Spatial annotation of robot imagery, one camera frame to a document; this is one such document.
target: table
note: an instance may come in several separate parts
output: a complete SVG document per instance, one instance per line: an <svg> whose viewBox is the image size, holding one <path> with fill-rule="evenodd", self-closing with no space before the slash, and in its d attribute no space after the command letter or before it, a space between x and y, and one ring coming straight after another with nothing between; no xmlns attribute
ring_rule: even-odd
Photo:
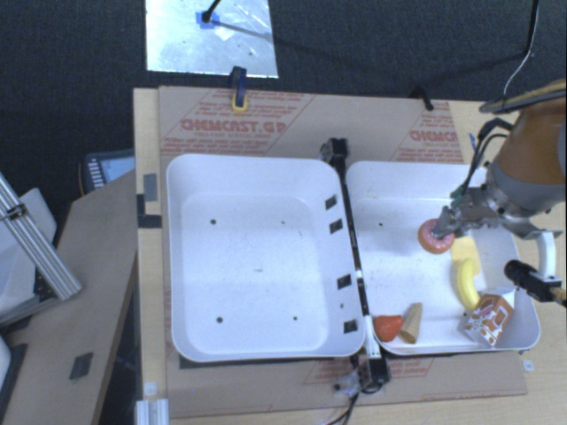
<svg viewBox="0 0 567 425"><path fill-rule="evenodd" d="M368 98L337 97L351 105L376 105L377 101ZM135 140L136 140L136 191L144 193L147 174L159 171L159 92L156 89L137 89L135 101ZM478 113L479 103L449 102L455 130L465 160L470 159L472 149L469 132L476 133L486 116ZM493 151L487 153L491 158ZM155 178L159 190L159 175ZM143 203L144 214L161 214L160 197ZM558 205L553 212L539 216L535 223L548 228L564 229L565 206ZM138 231L140 322L142 340L142 379L144 398L153 400L165 398L166 354L163 303L163 276L161 253L161 229L140 228ZM558 273L565 278L565 236L558 241ZM534 243L518 242L521 259L537 266L537 251ZM541 339L520 360L531 361L534 370L526 373L527 396L505 398L481 398L427 403L362 406L356 407L351 418L353 424L413 424L413 423L471 423L486 421L518 422L557 421L564 415L563 401L559 398L567 392L567 341L565 338L566 317L562 307L555 304L536 304L540 318ZM289 423L321 424L332 420L340 413L339 409L316 409L281 413L253 413L240 415L220 415L174 419L174 425L206 424L254 424L270 423L283 425Z"/></svg>

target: empty white tray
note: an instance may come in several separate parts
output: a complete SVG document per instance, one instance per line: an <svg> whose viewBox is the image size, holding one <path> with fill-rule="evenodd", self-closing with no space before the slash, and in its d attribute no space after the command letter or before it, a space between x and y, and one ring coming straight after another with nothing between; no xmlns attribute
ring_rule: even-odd
<svg viewBox="0 0 567 425"><path fill-rule="evenodd" d="M340 182L311 159L167 169L175 347L196 361L340 357L364 330Z"/></svg>
<svg viewBox="0 0 567 425"><path fill-rule="evenodd" d="M370 312L403 315L412 303L423 303L417 343L405 344L398 337L381 343L390 352L523 350L539 339L532 299L521 290L516 293L512 319L495 348L470 340L460 330L465 308L454 283L450 251L433 255L417 241L420 225L439 216L468 169L448 164L358 162L347 172ZM471 185L479 185L484 176L481 169ZM482 264L474 278L477 290L513 287L503 272L508 261L518 258L512 235L503 228L481 228L470 235Z"/></svg>

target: ice cream cone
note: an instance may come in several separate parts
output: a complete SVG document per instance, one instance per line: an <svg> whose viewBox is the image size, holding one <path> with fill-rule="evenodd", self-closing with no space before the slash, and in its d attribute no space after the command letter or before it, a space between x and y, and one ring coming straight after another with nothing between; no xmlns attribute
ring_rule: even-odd
<svg viewBox="0 0 567 425"><path fill-rule="evenodd" d="M398 334L404 342L414 344L417 341L417 336L419 336L419 323L422 320L422 311L423 304L421 302L416 302L409 308L404 324Z"/></svg>

